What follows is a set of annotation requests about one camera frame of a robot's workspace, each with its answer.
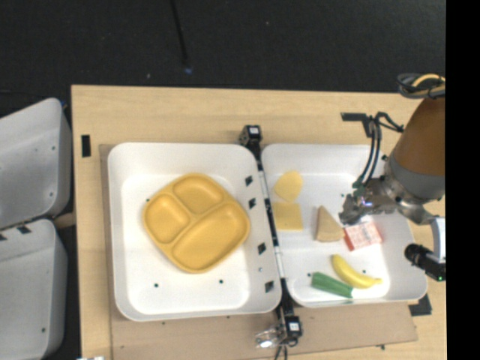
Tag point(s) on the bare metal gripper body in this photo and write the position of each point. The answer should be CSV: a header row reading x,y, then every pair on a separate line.
x,y
390,199

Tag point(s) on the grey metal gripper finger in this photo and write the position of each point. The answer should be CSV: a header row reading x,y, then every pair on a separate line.
x,y
347,210
360,216

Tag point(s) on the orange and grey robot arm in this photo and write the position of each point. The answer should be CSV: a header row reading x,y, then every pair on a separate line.
x,y
422,141

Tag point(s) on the red and white carton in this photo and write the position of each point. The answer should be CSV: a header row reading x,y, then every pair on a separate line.
x,y
363,237

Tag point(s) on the tan bread wedge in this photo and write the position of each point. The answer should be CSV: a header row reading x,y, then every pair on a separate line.
x,y
327,229

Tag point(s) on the white plastic tray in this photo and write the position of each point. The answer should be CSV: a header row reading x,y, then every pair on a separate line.
x,y
135,276
326,159

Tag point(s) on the yellow banana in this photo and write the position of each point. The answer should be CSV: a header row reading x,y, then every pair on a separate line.
x,y
350,274

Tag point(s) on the pale yellow square cheese slice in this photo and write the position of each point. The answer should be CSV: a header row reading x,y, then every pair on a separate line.
x,y
288,216

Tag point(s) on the pale yellow round crisp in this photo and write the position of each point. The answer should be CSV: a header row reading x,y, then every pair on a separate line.
x,y
288,186

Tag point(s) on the green leek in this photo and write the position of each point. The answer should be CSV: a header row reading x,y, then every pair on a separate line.
x,y
330,284

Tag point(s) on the thin black and white rod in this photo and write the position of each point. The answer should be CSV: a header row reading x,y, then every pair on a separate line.
x,y
276,244

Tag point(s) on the yellow divided plate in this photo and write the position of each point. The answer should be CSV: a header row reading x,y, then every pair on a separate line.
x,y
197,223

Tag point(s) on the black cylinder on white bracket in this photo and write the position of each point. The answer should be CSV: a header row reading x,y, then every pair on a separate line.
x,y
425,259

